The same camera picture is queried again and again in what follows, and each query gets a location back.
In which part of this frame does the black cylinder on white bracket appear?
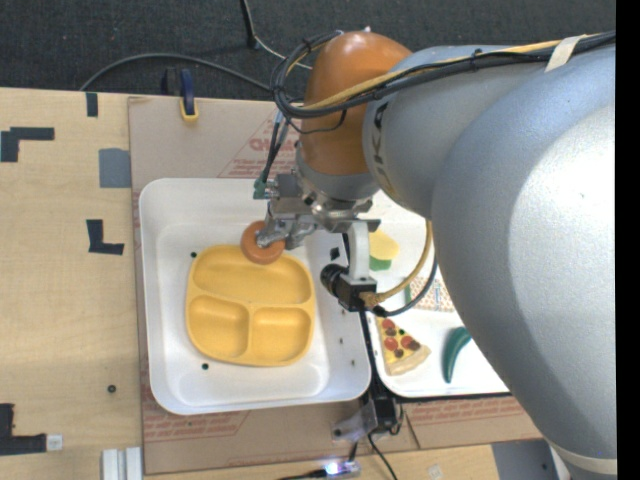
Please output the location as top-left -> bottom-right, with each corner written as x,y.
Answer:
319,220 -> 379,313

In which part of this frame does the white plastic tray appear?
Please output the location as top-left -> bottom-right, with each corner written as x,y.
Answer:
138,177 -> 373,416
366,189 -> 512,400

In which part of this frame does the black block with thin wires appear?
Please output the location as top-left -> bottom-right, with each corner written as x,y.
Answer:
371,392 -> 402,433

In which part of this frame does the yellow divided plate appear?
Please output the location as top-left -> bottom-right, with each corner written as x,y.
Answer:
184,243 -> 317,368

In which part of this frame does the pale patterned packet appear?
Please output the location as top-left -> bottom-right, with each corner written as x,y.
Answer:
407,274 -> 457,314

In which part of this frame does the orange-brown doughnut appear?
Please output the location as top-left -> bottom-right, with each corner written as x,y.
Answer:
239,219 -> 288,266

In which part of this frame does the green chili pepper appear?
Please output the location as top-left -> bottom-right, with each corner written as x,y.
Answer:
441,326 -> 473,385

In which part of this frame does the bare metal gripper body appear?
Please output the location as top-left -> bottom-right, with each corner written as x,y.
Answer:
266,171 -> 382,235

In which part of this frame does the yellow and green sandwich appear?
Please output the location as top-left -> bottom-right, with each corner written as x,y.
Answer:
368,229 -> 401,272

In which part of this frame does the brown cardboard board red print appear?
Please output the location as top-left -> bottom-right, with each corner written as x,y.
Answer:
127,95 -> 545,475

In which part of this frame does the pizza slice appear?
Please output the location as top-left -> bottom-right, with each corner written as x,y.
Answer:
375,315 -> 433,376

